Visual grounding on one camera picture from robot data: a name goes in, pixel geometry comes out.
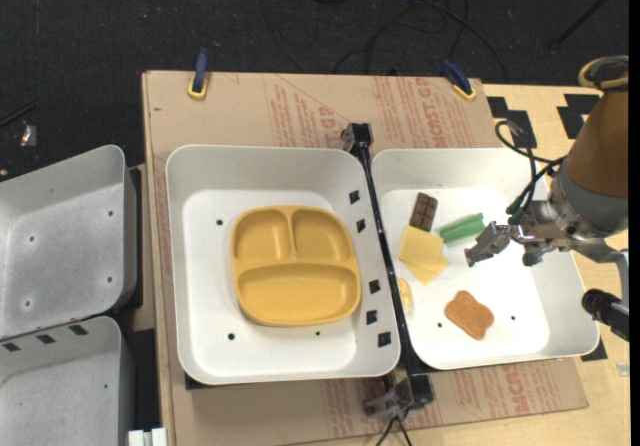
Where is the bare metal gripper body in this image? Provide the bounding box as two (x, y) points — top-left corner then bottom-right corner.
(509, 201), (616, 255)

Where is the green ridged stick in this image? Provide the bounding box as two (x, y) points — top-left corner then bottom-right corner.
(439, 212), (487, 247)

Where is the white plastic tray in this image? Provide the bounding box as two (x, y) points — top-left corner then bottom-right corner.
(0, 315), (137, 446)
(165, 143), (403, 387)
(0, 143), (139, 341)
(370, 147), (601, 372)

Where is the yellow cheese slice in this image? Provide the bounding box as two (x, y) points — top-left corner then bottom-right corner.
(397, 224), (445, 271)
(407, 253), (451, 287)

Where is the brown chocolate bar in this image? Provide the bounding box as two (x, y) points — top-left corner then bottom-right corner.
(408, 191), (440, 231)

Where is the brown toast slice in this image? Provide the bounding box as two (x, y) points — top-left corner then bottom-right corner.
(443, 289), (496, 342)

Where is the small yellow rounded toy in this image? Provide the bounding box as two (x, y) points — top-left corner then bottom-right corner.
(396, 277), (416, 311)

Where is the thin black rod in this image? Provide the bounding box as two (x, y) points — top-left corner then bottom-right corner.
(352, 143), (426, 383)

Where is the yellow divided plate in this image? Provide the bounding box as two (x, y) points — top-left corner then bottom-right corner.
(229, 205), (363, 329)

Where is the brown cardboard board red print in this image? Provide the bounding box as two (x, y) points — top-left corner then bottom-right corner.
(141, 69), (590, 446)

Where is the black cylinder on white bracket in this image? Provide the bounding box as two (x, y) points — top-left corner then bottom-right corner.
(581, 232), (630, 343)

